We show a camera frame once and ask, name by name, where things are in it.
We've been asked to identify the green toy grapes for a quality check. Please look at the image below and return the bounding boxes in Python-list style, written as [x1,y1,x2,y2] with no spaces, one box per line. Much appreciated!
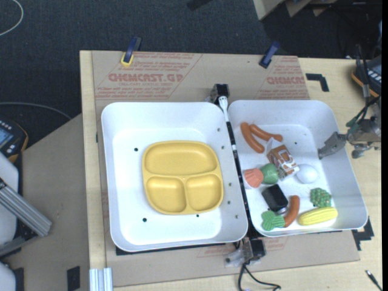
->
[309,187,333,209]

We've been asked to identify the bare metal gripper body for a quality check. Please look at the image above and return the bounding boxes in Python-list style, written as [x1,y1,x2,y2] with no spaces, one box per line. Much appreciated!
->
[345,117,383,159]

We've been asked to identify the black box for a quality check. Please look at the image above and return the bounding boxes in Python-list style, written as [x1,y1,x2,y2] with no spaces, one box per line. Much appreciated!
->
[261,184,290,213]

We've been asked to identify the thin black and white rod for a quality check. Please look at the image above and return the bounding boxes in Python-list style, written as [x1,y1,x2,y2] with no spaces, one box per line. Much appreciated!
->
[218,96,253,239]

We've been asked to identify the white plastic tray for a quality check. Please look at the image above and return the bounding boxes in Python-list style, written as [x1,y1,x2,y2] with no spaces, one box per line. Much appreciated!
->
[100,101,250,252]
[227,99,369,238]

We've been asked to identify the brown cardboard board red print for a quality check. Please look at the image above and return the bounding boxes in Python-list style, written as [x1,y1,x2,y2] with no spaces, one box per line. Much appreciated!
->
[91,50,361,288]

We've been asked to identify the orange toy sausage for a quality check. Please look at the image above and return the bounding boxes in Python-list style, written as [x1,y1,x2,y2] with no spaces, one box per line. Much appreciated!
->
[239,121,266,155]
[249,123,284,143]
[283,195,301,228]

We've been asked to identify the orange and white carton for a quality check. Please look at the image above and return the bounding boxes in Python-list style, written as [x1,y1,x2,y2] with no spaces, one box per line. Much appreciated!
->
[266,141,301,181]

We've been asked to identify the white toy egg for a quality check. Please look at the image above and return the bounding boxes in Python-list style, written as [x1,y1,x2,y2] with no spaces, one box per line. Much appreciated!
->
[295,163,320,185]

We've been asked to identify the green toy broccoli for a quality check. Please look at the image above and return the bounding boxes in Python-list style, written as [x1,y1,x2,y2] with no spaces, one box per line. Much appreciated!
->
[261,210,286,232]

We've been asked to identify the yellow divided plate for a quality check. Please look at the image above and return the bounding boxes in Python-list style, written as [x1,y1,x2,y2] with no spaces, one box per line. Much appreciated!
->
[141,140,226,215]

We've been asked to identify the black block with thin wires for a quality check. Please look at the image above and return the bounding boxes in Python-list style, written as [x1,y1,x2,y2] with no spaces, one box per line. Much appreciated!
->
[241,238,267,263]
[212,83,230,102]

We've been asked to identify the yellow toy corn cob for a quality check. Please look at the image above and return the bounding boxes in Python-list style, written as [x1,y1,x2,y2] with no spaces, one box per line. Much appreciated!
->
[297,206,339,227]

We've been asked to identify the orange ridged toy food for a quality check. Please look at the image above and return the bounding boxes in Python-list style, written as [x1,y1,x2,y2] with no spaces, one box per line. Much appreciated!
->
[243,167,264,190]

